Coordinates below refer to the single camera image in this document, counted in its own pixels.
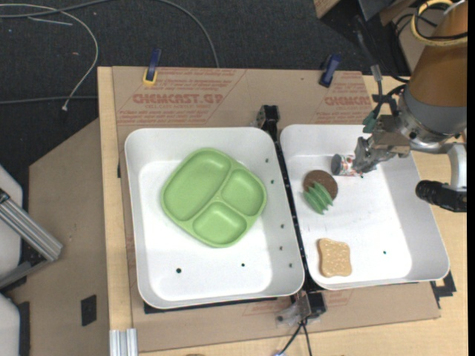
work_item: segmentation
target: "brown round cookie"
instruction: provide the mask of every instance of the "brown round cookie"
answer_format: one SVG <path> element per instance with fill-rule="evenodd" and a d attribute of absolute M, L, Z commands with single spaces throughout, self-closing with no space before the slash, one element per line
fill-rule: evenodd
<path fill-rule="evenodd" d="M 304 178 L 304 190 L 308 191 L 309 187 L 313 187 L 313 184 L 317 182 L 323 185 L 330 193 L 330 196 L 334 200 L 338 193 L 338 184 L 331 174 L 323 170 L 312 170 Z"/>

